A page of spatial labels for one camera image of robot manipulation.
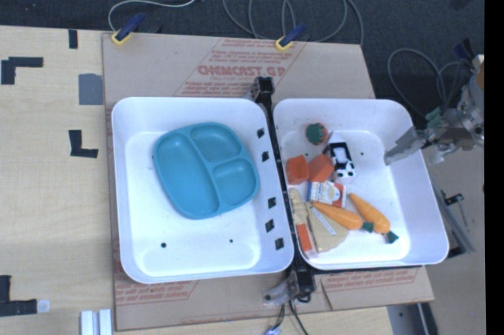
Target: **blue and yellow clamp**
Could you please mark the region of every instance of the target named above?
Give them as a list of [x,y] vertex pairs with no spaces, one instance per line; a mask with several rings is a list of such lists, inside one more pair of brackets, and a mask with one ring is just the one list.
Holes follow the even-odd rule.
[[277,41],[275,41],[275,48],[279,52],[285,52],[287,49],[289,49],[292,46],[292,41],[294,41],[299,36],[304,34],[307,28],[308,27],[306,27],[305,24],[300,24],[300,25],[294,27],[291,30],[291,32],[289,32],[288,34],[286,34],[284,36],[281,36],[280,38],[278,38]]
[[140,24],[145,20],[144,13],[135,14],[119,31],[112,34],[112,42],[116,45],[124,45],[131,37]]

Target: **wooden surface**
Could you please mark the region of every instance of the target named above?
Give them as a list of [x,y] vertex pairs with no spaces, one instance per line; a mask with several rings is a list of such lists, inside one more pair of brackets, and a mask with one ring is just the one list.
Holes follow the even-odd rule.
[[[102,75],[101,32],[0,27],[0,59],[43,57],[0,85],[0,274],[11,300],[49,300],[50,312],[0,318],[0,333],[77,334],[79,313],[113,308],[104,106],[79,105],[78,76]],[[70,156],[69,130],[97,158]],[[385,307],[301,316],[311,334],[392,334]],[[262,318],[128,334],[264,333]],[[287,317],[282,333],[301,333]]]

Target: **cardboard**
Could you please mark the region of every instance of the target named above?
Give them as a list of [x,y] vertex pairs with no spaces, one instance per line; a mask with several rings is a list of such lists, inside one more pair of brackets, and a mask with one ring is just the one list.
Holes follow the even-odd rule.
[[[273,41],[135,34],[123,47],[102,36],[109,193],[113,234],[116,330],[274,317],[263,292],[284,273],[184,281],[134,282],[122,270],[117,237],[110,113],[132,96],[247,97],[256,76],[275,84],[273,104],[286,98],[374,98],[357,45],[295,43],[280,53]],[[377,307],[433,299],[424,267],[316,276],[317,290],[300,313]]]

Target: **white tray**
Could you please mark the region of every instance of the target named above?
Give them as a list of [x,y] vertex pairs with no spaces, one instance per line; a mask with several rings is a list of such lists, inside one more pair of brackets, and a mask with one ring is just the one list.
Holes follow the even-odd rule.
[[[379,209],[399,235],[387,244],[378,234],[350,231],[337,248],[306,261],[321,270],[427,265],[443,261],[448,239],[421,151],[386,166],[384,153],[413,126],[398,103],[377,99],[286,99],[274,109],[283,165],[300,154],[308,161],[321,146],[305,138],[306,126],[320,122],[347,143],[354,161],[355,192]],[[296,185],[306,193],[306,185]]]
[[[257,195],[213,218],[191,220],[169,202],[152,159],[163,134],[201,122],[227,125],[259,175]],[[128,98],[112,112],[120,260],[135,281],[161,283],[273,273],[294,255],[263,110],[246,99]]]

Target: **blue plate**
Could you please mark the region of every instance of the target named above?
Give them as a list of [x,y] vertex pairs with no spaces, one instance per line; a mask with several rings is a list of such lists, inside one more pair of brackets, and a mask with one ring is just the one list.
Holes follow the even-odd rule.
[[211,218],[253,199],[259,176],[239,137],[209,122],[173,130],[154,145],[154,165],[173,206],[185,217]]

